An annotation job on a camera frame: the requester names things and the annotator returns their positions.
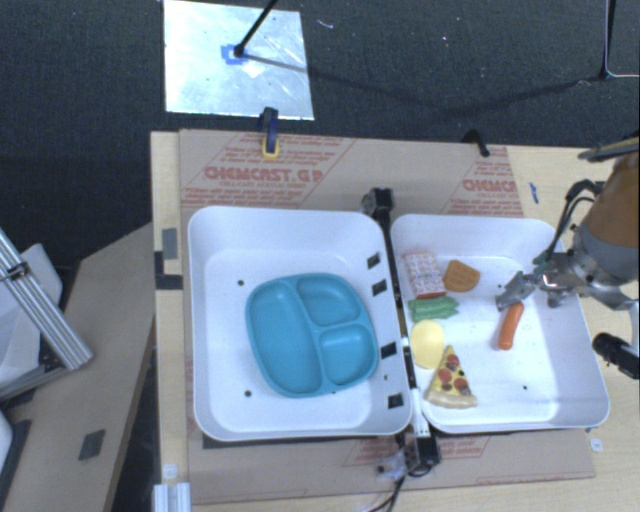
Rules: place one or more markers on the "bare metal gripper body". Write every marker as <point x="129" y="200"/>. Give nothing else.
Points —
<point x="565" y="280"/>

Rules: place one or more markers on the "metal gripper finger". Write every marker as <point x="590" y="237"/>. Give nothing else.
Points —
<point x="507" y="299"/>
<point x="525" y="283"/>

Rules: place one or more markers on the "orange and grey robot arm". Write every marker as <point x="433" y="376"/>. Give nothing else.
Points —
<point x="615" y="210"/>

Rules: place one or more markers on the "orange sausage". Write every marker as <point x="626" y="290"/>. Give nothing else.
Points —
<point x="511" y="325"/>

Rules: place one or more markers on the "orange biscuit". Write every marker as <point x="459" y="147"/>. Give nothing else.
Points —
<point x="460" y="276"/>

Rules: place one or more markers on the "green pea pods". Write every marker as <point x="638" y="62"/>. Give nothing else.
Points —
<point x="432" y="307"/>

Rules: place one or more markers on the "white plastic tray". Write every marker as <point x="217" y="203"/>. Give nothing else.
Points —
<point x="540" y="370"/>
<point x="225" y="310"/>

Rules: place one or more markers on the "red and white patterned carton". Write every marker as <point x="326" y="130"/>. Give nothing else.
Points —
<point x="424" y="274"/>

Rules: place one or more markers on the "yellow round slice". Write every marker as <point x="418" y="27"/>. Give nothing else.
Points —
<point x="427" y="342"/>

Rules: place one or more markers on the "pizza slice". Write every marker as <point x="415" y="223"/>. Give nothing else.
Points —
<point x="450" y="385"/>

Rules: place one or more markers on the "thin black and white rod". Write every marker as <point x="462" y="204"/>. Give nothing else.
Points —
<point x="400" y="310"/>

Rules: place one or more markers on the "blue divided plate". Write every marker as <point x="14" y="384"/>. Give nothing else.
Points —
<point x="280" y="330"/>

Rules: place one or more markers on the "brown cardboard board red print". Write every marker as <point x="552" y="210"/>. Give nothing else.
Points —
<point x="320" y="165"/>

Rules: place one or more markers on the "black cylinder on white bracket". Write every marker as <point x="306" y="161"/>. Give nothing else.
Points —
<point x="617" y="350"/>

